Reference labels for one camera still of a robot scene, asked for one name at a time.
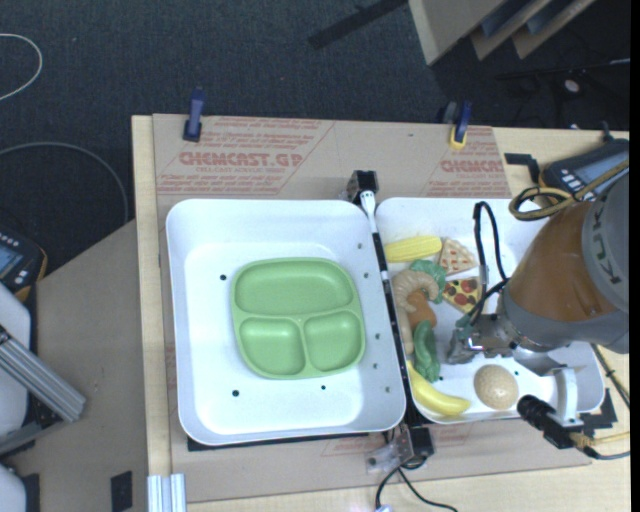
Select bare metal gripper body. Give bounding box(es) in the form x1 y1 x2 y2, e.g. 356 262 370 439
471 312 525 359

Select beige round bread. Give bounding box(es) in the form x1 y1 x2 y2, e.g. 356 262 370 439
472 363 520 412

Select yellow banana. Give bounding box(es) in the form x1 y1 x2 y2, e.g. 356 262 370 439
405 359 473 418

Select orange carrot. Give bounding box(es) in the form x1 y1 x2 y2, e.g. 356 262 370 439
403 290 438 329

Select yellow pizza slice, red toppings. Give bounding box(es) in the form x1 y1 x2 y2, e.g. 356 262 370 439
442 277 486 316

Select green broccoli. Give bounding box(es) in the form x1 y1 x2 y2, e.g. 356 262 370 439
408 258 448 306

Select tan croissant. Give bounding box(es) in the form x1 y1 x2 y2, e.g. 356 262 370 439
391 269 442 314

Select pale pizza slice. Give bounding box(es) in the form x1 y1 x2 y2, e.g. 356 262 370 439
438 237 478 277

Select yellow corn cob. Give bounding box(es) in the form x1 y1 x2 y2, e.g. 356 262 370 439
383 234 444 264

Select thin black and white rod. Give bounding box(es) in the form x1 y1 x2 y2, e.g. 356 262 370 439
359 191 415 432

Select white plastic tray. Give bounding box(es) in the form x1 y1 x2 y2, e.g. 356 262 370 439
164 198 408 446
373 196 607 426

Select green divided plate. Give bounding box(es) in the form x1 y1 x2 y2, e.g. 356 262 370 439
230 257 368 380

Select brown cardboard board, red print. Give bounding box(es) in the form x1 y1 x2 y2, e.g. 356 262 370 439
152 113 594 504

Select black cylinder on white bracket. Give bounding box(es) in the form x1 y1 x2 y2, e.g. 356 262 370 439
516 367 587 449

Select black block with thin wires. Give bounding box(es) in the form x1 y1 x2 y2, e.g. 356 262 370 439
343 169 378 204
366 424 437 475

